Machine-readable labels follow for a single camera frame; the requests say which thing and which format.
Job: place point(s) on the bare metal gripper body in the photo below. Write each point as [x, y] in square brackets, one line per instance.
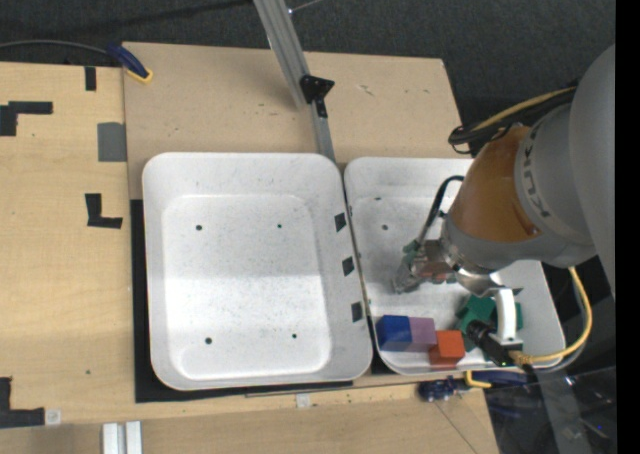
[436, 264]

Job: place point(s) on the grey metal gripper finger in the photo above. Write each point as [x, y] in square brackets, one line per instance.
[400, 282]
[415, 282]

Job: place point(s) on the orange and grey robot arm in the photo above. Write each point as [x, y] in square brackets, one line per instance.
[505, 202]

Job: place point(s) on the white plastic tray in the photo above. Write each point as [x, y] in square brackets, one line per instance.
[390, 242]
[240, 282]

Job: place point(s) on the blue cube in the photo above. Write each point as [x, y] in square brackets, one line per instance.
[394, 332]

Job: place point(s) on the purple cube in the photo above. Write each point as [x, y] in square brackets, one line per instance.
[424, 333]

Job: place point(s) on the green block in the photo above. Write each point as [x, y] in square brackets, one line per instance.
[477, 312]

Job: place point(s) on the orange cube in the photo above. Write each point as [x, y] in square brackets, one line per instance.
[448, 347]

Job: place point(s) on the pale wood board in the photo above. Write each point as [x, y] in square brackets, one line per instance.
[225, 102]

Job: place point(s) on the black cylinder on white bracket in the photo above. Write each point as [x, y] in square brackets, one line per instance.
[504, 314]

